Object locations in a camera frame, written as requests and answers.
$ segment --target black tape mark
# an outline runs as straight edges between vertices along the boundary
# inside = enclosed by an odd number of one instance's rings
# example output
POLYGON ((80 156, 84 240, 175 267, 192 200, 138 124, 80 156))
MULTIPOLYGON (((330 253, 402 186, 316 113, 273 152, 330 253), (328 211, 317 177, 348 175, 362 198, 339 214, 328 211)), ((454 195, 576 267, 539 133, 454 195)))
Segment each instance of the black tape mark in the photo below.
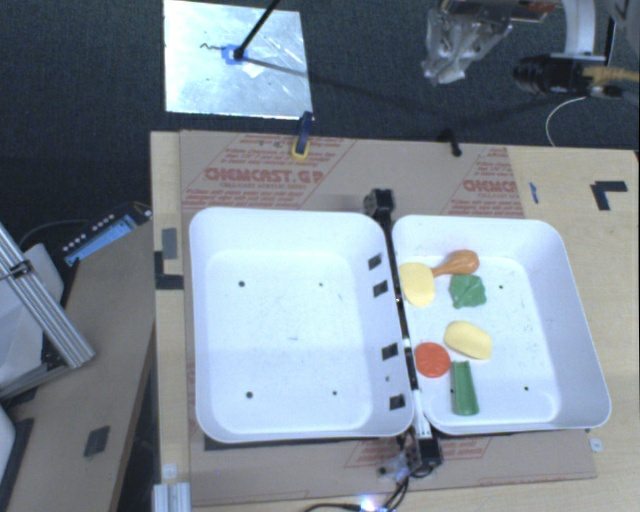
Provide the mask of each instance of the black tape mark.
POLYGON ((156 274, 156 290, 184 290, 184 277, 164 273, 162 251, 154 252, 153 259, 156 274))
POLYGON ((162 230, 162 257, 165 260, 178 258, 178 230, 176 228, 162 230))
POLYGON ((384 347, 382 349, 382 360, 386 361, 391 357, 398 355, 398 344, 394 343, 393 345, 389 345, 388 347, 384 347))
POLYGON ((376 254, 369 260, 369 270, 373 270, 382 263, 382 254, 376 254))
POLYGON ((387 291, 389 291, 389 284, 386 281, 382 281, 373 287, 373 296, 378 297, 387 291))
POLYGON ((109 439, 109 430, 111 430, 111 427, 107 425, 89 432, 89 439, 87 439, 87 445, 84 448, 85 457, 91 457, 104 451, 109 439))
POLYGON ((389 410, 400 409, 405 407, 407 403, 404 400, 404 395, 396 395, 389 398, 389 410))
POLYGON ((611 210, 607 200, 607 192, 627 192, 628 190, 624 181, 596 181, 590 186, 600 211, 611 210))

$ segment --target white box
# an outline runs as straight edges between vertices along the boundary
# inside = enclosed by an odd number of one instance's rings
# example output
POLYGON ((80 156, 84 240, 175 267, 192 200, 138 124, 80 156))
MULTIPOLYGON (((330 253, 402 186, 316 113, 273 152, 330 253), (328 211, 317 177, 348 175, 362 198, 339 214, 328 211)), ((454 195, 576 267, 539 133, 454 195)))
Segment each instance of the white box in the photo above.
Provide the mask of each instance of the white box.
MULTIPOLYGON (((564 245, 540 221, 408 216, 398 264, 480 256, 488 301, 455 310, 407 302, 411 343, 446 325, 489 332, 471 361, 480 412, 452 412, 447 376, 419 376, 427 420, 453 435, 595 427, 610 400, 564 245)), ((190 227, 196 414, 222 442, 384 437, 404 431, 413 396, 382 229, 355 213, 209 208, 190 227)), ((447 349, 452 360, 466 360, 447 349)))

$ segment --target cardboard sheet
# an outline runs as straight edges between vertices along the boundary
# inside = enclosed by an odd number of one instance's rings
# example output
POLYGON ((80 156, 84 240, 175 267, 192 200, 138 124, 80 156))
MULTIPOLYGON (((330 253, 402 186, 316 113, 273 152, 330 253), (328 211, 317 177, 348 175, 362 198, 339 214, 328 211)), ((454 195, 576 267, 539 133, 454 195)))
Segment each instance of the cardboard sheet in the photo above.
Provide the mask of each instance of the cardboard sheet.
MULTIPOLYGON (((190 482, 194 506, 382 493, 395 482, 378 468, 395 439, 258 444, 207 440, 194 415, 193 313, 188 225, 202 208, 360 211, 373 188, 392 188, 395 219, 409 214, 522 218, 506 148, 312 138, 309 158, 290 157, 293 137, 183 132, 180 135, 190 482)), ((596 476, 583 431, 443 440, 444 464, 413 490, 557 481, 596 476)))

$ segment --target wooden table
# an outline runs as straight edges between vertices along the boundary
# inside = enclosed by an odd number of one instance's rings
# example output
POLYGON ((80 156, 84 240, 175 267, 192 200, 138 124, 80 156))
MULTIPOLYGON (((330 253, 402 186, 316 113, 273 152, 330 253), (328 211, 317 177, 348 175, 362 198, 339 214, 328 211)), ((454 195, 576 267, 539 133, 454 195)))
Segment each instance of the wooden table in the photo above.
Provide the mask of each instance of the wooden table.
MULTIPOLYGON (((508 155, 525 216, 550 223, 564 239, 611 395, 611 418, 591 434, 603 446, 601 453, 594 454, 598 477, 410 492, 400 510, 633 510, 640 503, 638 161, 632 152, 584 149, 509 147, 508 155), (610 181, 623 181, 628 191, 607 193, 610 210, 600 210, 591 185, 610 181), (534 190, 531 184, 535 187, 535 199, 530 192, 534 190)), ((180 237, 179 169, 178 134, 153 134, 156 251, 162 250, 164 227, 176 228, 180 237)), ((175 258, 165 261, 164 271, 182 274, 180 248, 175 258)), ((164 469, 168 470, 163 482, 168 484, 189 481, 183 302, 180 290, 157 294, 160 456, 164 469)), ((250 486, 251 482, 247 482, 247 488, 250 486)), ((357 500, 354 497, 333 501, 357 503, 357 500)), ((197 510, 294 512, 317 501, 197 510)))
POLYGON ((34 423, 9 511, 117 510, 153 360, 151 248, 148 223, 81 262, 66 310, 96 356, 11 409, 34 423), (85 457, 105 427, 104 450, 85 457))

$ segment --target black cable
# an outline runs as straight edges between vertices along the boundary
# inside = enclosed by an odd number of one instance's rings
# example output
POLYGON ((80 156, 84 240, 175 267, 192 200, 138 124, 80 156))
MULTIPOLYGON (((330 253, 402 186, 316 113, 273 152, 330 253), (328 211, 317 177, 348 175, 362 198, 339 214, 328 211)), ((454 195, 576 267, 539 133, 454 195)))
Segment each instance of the black cable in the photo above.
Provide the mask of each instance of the black cable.
POLYGON ((318 510, 320 508, 336 508, 339 510, 350 510, 351 512, 360 512, 360 510, 362 510, 360 505, 350 505, 348 503, 317 503, 309 508, 305 508, 304 512, 311 512, 312 510, 318 510))
POLYGON ((402 503, 402 500, 404 500, 404 497, 407 495, 407 491, 409 490, 409 478, 411 477, 406 477, 398 487, 396 487, 394 493, 387 501, 385 501, 384 505, 382 505, 383 508, 386 508, 387 510, 395 510, 400 506, 400 503, 402 503))
POLYGON ((54 222, 47 222, 46 224, 42 224, 33 228, 31 231, 28 231, 18 242, 18 246, 22 247, 24 243, 31 238, 31 236, 35 235, 37 232, 42 231, 44 229, 50 229, 59 226, 68 226, 73 224, 86 224, 88 221, 86 219, 72 219, 72 220, 57 220, 54 222))
POLYGON ((431 473, 433 473, 433 467, 431 466, 428 466, 427 469, 418 468, 411 473, 411 478, 427 478, 431 473))
POLYGON ((145 210, 151 210, 151 206, 140 201, 133 201, 132 204, 138 213, 145 213, 145 210))
POLYGON ((271 16, 271 13, 275 10, 276 7, 278 7, 279 3, 280 3, 280 0, 272 0, 272 2, 269 4, 269 7, 267 7, 267 10, 264 11, 262 16, 258 20, 258 22, 251 29, 251 32, 249 32, 249 35, 245 38, 242 44, 233 51, 233 58, 235 60, 242 60, 242 58, 244 57, 244 52, 247 49, 247 46, 249 46, 249 44, 251 43, 255 35, 262 28, 262 25, 265 24, 267 19, 269 19, 269 16, 271 16))

